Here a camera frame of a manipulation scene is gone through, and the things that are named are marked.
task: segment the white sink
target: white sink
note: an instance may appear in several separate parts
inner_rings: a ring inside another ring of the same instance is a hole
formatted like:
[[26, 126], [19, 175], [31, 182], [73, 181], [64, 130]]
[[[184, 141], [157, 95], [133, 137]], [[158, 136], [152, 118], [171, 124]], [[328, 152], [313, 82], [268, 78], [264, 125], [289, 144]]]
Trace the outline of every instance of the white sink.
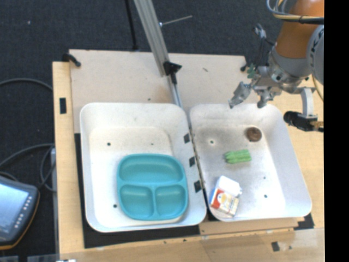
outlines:
[[[221, 175], [242, 188], [237, 213], [230, 217], [210, 208], [221, 221], [303, 217], [311, 210], [311, 199], [298, 165], [281, 112], [272, 105], [204, 104], [191, 109], [193, 140], [205, 191], [209, 199]], [[262, 138], [250, 141], [249, 127], [257, 127]], [[227, 151], [247, 149], [252, 160], [228, 164]]]
[[[86, 218], [100, 232], [159, 229], [196, 225], [207, 208], [185, 112], [173, 104], [90, 103], [80, 112], [81, 153]], [[160, 153], [184, 167], [188, 207], [179, 217], [161, 221], [135, 220], [121, 209], [117, 166], [129, 154]]]

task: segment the black carpet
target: black carpet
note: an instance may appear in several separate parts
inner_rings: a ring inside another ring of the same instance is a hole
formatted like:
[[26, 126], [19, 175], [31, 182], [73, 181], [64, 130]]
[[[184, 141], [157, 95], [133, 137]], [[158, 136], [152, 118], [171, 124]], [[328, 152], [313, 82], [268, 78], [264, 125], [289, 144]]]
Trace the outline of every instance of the black carpet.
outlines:
[[[137, 45], [150, 51], [132, 0]], [[281, 22], [266, 0], [153, 0], [159, 21], [192, 15], [163, 27], [169, 52], [244, 55], [251, 61], [260, 23], [275, 40]], [[132, 50], [124, 0], [0, 0], [0, 82], [30, 78], [52, 85], [52, 61], [69, 49]], [[54, 142], [52, 92], [32, 82], [0, 85], [0, 162], [11, 154]], [[38, 185], [48, 148], [20, 155], [0, 168], [19, 181]], [[55, 252], [52, 192], [43, 187], [37, 215], [22, 241], [1, 255]]]

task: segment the black cable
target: black cable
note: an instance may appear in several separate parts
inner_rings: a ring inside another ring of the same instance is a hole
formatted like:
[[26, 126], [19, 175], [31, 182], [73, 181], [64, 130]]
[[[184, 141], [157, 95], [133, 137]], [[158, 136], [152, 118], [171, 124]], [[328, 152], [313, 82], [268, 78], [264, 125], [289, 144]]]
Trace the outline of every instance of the black cable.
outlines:
[[267, 8], [270, 12], [273, 13], [273, 15], [283, 21], [287, 22], [299, 22], [299, 23], [306, 23], [306, 24], [315, 24], [315, 25], [323, 25], [324, 24], [324, 17], [318, 17], [318, 16], [299, 16], [294, 15], [290, 13], [286, 13], [286, 4], [289, 2], [289, 0], [276, 0], [275, 6], [272, 8], [270, 5], [271, 0], [267, 0]]
[[268, 39], [264, 39], [264, 41], [271, 46], [275, 45], [275, 42], [269, 41]]
[[18, 180], [14, 175], [9, 174], [8, 172], [1, 172], [1, 171], [0, 171], [0, 176], [4, 176], [4, 177], [6, 177], [6, 178], [9, 178], [10, 180], [19, 182], [19, 180]]
[[4, 161], [2, 161], [0, 163], [0, 168], [6, 164], [8, 161], [14, 159], [14, 158], [17, 158], [18, 156], [22, 155], [23, 153], [26, 153], [26, 152], [29, 152], [29, 151], [32, 151], [32, 150], [36, 150], [38, 148], [43, 148], [43, 147], [51, 147], [53, 146], [53, 144], [39, 144], [39, 145], [35, 145], [35, 146], [30, 146], [30, 147], [27, 147], [27, 148], [24, 148], [23, 150], [20, 150], [20, 151], [17, 151], [16, 153], [12, 154], [11, 156], [9, 156], [8, 158], [6, 158]]
[[49, 154], [51, 153], [52, 149], [54, 148], [54, 146], [52, 145], [48, 151], [46, 151], [42, 161], [41, 161], [41, 165], [40, 165], [40, 180], [41, 180], [41, 183], [39, 185], [39, 189], [42, 187], [42, 186], [45, 186], [46, 189], [48, 189], [49, 191], [51, 192], [56, 192], [52, 187], [50, 187], [46, 182], [48, 181], [49, 179], [49, 176], [51, 175], [52, 171], [54, 170], [55, 166], [56, 166], [56, 162], [54, 162], [52, 165], [51, 165], [51, 169], [48, 171], [48, 173], [46, 174], [46, 176], [44, 177], [44, 163], [47, 159], [47, 157], [49, 156]]
[[134, 51], [138, 51], [139, 47], [137, 45], [137, 39], [136, 39], [135, 27], [134, 27], [133, 19], [132, 19], [130, 2], [129, 2], [129, 0], [124, 0], [124, 1], [125, 1], [126, 13], [127, 13], [128, 21], [129, 21], [130, 31], [131, 31], [131, 37], [132, 37], [132, 42], [133, 42], [133, 50]]
[[264, 52], [264, 38], [262, 38], [260, 40], [260, 46], [259, 46], [259, 49], [258, 49], [258, 55], [255, 59], [255, 69], [257, 69], [257, 67], [261, 64], [261, 60], [262, 60], [262, 57], [263, 57], [263, 52]]
[[35, 80], [35, 79], [29, 79], [29, 78], [15, 78], [15, 79], [10, 79], [10, 80], [4, 80], [4, 81], [0, 82], [0, 86], [4, 86], [4, 85], [11, 84], [14, 82], [29, 82], [32, 84], [41, 85], [41, 86], [47, 88], [48, 90], [53, 91], [52, 86], [50, 86], [42, 81]]
[[39, 185], [38, 189], [40, 189], [42, 186], [45, 186], [49, 191], [56, 192], [52, 187], [48, 186], [46, 183], [49, 179], [49, 176], [52, 174], [53, 170], [55, 169], [55, 167], [56, 167], [56, 162], [53, 162], [51, 165], [51, 168], [47, 172], [46, 176], [43, 178], [43, 181]]

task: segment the teal plastic tray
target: teal plastic tray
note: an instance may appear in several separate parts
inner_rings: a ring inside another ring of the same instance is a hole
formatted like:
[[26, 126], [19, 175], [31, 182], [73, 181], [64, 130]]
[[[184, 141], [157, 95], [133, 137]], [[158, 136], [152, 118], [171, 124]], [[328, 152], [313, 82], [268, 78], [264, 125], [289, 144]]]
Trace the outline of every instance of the teal plastic tray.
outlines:
[[159, 221], [181, 216], [188, 205], [184, 168], [165, 154], [130, 154], [117, 168], [117, 193], [133, 219]]

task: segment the screen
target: screen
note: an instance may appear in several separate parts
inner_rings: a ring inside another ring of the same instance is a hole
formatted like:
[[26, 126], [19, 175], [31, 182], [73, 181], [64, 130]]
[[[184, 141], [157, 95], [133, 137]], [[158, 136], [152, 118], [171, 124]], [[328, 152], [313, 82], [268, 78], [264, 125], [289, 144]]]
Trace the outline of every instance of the screen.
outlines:
[[29, 193], [0, 184], [0, 230], [10, 232]]

